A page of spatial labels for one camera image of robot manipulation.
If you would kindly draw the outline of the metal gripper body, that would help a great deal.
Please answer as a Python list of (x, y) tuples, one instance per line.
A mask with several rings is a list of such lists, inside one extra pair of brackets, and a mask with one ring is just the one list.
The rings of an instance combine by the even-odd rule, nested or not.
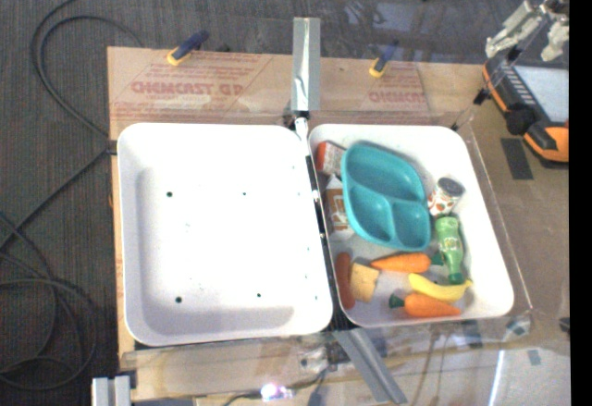
[(544, 15), (555, 21), (565, 22), (570, 17), (570, 0), (543, 0), (539, 6)]

